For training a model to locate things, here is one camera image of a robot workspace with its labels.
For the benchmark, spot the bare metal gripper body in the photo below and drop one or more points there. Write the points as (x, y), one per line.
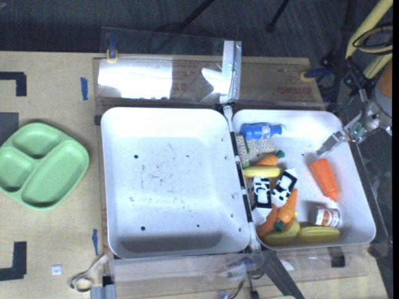
(374, 120)

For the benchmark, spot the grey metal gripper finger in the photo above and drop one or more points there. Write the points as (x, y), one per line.
(331, 143)

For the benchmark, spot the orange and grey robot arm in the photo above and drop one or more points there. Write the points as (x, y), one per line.
(386, 83)

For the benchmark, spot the orange bottle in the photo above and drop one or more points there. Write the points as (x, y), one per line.
(324, 176)

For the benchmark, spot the black white cow-print carton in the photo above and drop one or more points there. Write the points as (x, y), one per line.
(262, 193)
(285, 185)

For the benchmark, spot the white plastic tray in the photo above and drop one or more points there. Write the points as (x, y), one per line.
(168, 182)
(352, 204)

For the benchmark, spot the orange carrot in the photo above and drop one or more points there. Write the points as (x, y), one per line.
(288, 210)
(268, 160)
(268, 224)

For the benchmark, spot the white and orange can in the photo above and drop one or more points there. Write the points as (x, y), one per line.
(325, 217)

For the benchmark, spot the yellow banana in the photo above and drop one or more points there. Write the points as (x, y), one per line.
(262, 172)
(282, 237)

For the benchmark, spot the blue bottle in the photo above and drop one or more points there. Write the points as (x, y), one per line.
(257, 131)

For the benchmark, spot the narrow green orange patterned carton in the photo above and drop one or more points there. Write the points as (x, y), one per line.
(242, 151)

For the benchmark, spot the yellow corn cob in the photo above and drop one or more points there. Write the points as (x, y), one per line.
(318, 234)

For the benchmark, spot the green divided plate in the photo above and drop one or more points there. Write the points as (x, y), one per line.
(46, 173)

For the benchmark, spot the small white square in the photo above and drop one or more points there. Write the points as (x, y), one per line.
(56, 270)

